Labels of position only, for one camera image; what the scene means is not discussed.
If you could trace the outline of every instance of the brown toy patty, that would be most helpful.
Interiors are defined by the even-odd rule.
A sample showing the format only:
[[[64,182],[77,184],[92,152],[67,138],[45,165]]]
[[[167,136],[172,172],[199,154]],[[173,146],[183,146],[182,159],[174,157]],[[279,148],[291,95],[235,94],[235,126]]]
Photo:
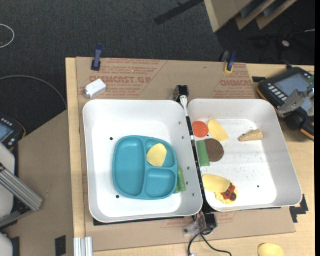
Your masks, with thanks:
[[[218,162],[225,154],[225,150],[221,143],[213,138],[204,140],[206,151],[209,156],[210,162]]]

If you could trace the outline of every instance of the blue clamp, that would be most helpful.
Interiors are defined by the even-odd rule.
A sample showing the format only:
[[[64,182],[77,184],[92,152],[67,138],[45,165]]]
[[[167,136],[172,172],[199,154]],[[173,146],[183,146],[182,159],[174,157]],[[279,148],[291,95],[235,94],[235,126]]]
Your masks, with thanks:
[[[92,65],[91,65],[91,70],[94,71],[99,71],[100,70],[100,58],[101,58],[101,54],[102,54],[102,44],[98,43],[95,47],[95,51],[94,51],[94,60],[92,61]]]
[[[227,64],[225,65],[225,69],[224,72],[228,75],[232,74],[233,70],[234,70],[234,62],[236,60],[236,51],[232,51],[230,53],[230,57],[229,60],[227,62]]]

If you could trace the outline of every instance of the white adapter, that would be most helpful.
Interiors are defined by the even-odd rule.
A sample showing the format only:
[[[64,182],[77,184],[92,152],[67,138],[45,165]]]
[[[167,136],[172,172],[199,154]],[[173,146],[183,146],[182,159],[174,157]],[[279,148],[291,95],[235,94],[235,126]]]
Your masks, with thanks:
[[[99,78],[92,83],[89,83],[83,90],[83,95],[86,99],[93,99],[103,94],[106,91],[107,85]]]

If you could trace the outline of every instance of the black carpet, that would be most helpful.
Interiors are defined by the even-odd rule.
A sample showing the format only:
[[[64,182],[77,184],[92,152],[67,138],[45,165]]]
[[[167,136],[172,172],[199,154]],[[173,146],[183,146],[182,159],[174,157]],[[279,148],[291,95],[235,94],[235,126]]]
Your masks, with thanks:
[[[292,65],[315,64],[315,0],[299,0],[260,30],[254,20],[242,31],[230,20],[213,33],[203,1],[189,0],[11,0],[0,3],[0,113],[17,119],[28,133],[59,113],[65,105],[52,85],[66,95],[65,58],[102,57],[184,61],[219,60],[236,51],[236,61]],[[290,49],[279,50],[275,34],[291,35]]]

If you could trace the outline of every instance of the teal plate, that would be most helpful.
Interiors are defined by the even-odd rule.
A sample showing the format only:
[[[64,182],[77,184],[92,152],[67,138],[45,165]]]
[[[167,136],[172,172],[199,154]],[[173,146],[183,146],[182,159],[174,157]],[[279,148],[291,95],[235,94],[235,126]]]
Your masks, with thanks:
[[[162,167],[152,166],[147,153],[161,143],[167,150]],[[178,181],[177,156],[164,140],[145,136],[121,138],[114,149],[112,162],[113,184],[118,192],[135,199],[157,200],[171,196]]]

